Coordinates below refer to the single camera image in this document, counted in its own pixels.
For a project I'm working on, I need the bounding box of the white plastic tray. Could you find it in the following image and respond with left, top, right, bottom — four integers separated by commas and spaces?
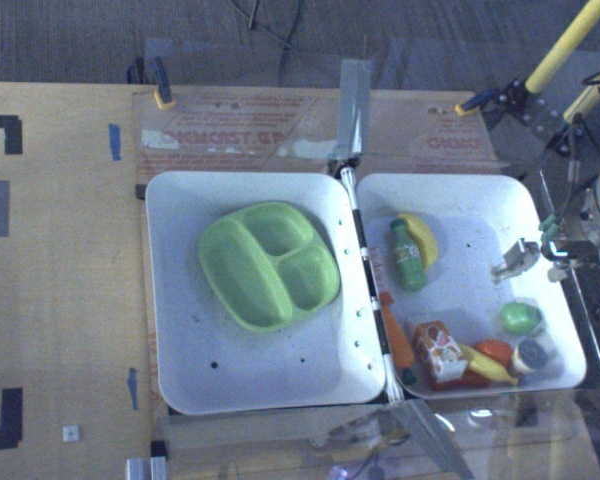
354, 172, 588, 401
144, 170, 388, 416

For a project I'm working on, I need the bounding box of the black block with thin wires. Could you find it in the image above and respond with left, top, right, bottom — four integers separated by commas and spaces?
328, 151, 365, 175

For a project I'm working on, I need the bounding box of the thin black and white rod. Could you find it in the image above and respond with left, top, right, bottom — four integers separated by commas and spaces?
338, 166, 406, 405

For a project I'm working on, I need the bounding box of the yellow banana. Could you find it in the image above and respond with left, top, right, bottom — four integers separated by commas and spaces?
397, 211, 440, 271

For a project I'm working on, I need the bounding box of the yellow corn cob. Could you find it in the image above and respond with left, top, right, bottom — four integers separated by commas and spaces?
457, 342, 521, 387

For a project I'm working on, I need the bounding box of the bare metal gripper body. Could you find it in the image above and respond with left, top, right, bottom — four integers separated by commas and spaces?
539, 236, 600, 269

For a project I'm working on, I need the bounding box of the orange carrot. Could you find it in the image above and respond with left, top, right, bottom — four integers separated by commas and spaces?
378, 291, 418, 386

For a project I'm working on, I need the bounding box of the orange and white carton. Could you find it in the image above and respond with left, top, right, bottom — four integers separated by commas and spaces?
411, 320, 469, 385

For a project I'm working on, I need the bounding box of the green divided plate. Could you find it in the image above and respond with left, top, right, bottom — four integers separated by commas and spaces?
197, 201, 342, 334

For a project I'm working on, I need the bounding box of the brown cardboard board, red print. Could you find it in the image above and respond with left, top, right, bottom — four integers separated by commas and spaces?
131, 85, 599, 480

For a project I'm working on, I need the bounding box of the green bottle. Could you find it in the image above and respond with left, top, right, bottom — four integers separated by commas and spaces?
389, 217, 429, 292

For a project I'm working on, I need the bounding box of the red orange tomato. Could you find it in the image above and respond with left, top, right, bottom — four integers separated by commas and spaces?
473, 338, 514, 369

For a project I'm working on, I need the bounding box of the green apple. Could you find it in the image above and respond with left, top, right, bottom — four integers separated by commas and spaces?
500, 301, 543, 337

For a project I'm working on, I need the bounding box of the small white jar, grey lid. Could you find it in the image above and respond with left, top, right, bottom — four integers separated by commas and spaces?
508, 337, 550, 377

